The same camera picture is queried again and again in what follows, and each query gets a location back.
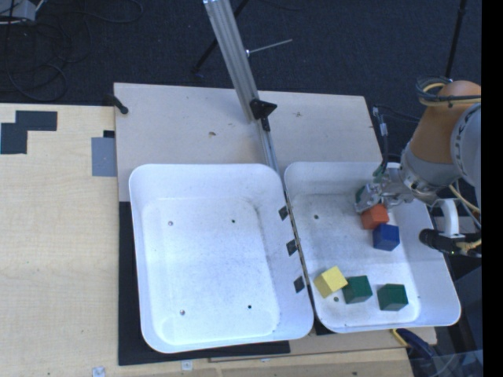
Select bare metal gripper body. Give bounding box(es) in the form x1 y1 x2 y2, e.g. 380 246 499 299
354 162 417 208

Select orange cube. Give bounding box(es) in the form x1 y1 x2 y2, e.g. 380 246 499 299
360 203 391 230

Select blue cube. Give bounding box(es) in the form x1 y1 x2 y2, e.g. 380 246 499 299
372 223 401 252

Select white plastic tray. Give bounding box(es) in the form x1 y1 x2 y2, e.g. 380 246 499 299
128 163 315 354
283 160 462 335

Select yellow cube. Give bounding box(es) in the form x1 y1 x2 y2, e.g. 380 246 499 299
313 265 349 299

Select green cube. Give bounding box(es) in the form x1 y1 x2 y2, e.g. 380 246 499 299
376 283 409 313
341 275 374 305

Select pale wood board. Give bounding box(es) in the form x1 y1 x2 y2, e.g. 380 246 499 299
112 82 439 359

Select black cylinder on white bracket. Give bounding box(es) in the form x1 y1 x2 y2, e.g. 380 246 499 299
418 198 483 259

